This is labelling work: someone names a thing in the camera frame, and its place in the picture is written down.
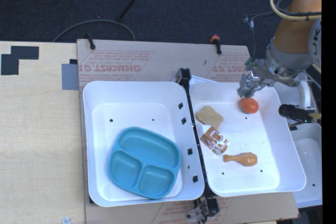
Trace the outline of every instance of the toy chicken leg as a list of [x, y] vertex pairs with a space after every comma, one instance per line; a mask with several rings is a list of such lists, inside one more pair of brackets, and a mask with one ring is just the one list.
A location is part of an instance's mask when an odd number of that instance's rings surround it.
[[225, 162], [236, 161], [245, 166], [253, 166], [257, 163], [258, 158], [256, 154], [252, 152], [247, 152], [235, 156], [225, 154], [224, 161]]

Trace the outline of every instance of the white basin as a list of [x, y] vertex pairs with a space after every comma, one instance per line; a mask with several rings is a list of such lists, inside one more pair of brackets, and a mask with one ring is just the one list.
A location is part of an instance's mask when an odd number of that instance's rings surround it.
[[293, 192], [298, 208], [322, 205], [322, 127], [316, 123], [297, 125], [291, 131], [307, 183]]

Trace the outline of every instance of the blue plate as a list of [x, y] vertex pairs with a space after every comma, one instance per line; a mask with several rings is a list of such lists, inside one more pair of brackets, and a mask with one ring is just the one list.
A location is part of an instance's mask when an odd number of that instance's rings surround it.
[[140, 196], [160, 199], [173, 188], [181, 164], [178, 146], [168, 138], [139, 127], [117, 138], [108, 162], [111, 180]]

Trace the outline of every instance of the tomato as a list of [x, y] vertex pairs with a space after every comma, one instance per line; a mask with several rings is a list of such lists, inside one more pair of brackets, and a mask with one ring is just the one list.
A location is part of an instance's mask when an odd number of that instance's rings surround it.
[[258, 102], [253, 98], [242, 98], [240, 104], [242, 109], [249, 114], [254, 114], [259, 109]]

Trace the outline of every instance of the toy bread slice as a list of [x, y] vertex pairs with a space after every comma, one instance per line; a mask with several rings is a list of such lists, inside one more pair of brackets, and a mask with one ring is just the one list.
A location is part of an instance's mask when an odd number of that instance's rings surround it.
[[196, 118], [203, 124], [211, 125], [217, 130], [223, 122], [223, 117], [209, 105], [198, 111]]

